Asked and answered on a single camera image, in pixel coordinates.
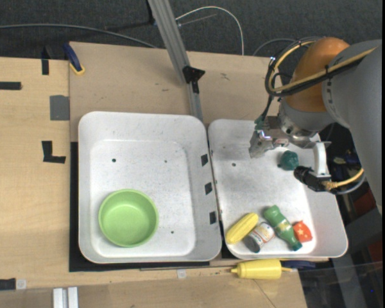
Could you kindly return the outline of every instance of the teal object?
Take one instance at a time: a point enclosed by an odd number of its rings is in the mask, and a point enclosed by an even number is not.
[[[143,192],[121,189],[104,199],[98,222],[109,241],[131,248],[153,237],[158,227],[158,211],[151,198]]]
[[[299,165],[300,163],[298,161],[298,154],[293,151],[285,151],[281,155],[280,164],[278,165],[278,167],[281,167],[286,171],[293,171]]]
[[[282,215],[280,209],[276,205],[266,209],[264,211],[264,217],[274,228],[275,233],[285,240],[292,250],[297,251],[302,247],[301,242],[295,237],[294,228],[287,218]]]

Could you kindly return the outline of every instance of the blue clamp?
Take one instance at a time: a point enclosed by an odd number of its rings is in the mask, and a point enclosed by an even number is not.
[[[78,57],[72,47],[68,43],[65,43],[63,44],[63,51],[70,61],[70,68],[77,75],[82,75],[85,72],[84,66],[82,66],[82,64],[78,60]]]
[[[315,262],[305,261],[305,260],[288,260],[281,262],[282,267],[286,268],[296,268],[298,270],[313,270],[315,266]]]

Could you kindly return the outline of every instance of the orange object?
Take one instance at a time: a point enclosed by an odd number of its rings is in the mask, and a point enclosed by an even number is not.
[[[325,69],[332,59],[349,46],[345,41],[326,37],[318,40],[308,48],[301,57],[291,82],[304,79]],[[322,82],[311,88],[285,97],[289,106],[302,112],[325,112],[327,109],[322,100]]]
[[[294,226],[295,237],[301,242],[308,242],[312,239],[311,230],[308,226],[301,220],[296,223]]]

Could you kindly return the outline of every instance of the green bottle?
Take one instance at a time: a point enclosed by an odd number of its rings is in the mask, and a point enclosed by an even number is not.
[[[294,251],[297,251],[302,247],[301,242],[295,237],[293,227],[287,218],[282,215],[280,209],[276,205],[266,209],[264,211],[264,217],[274,228],[275,233],[283,240],[287,241]]]

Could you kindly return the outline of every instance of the yellow mustard bottle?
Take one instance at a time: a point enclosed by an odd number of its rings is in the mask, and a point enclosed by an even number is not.
[[[259,259],[239,262],[231,272],[239,278],[276,280],[281,277],[282,270],[279,259]]]

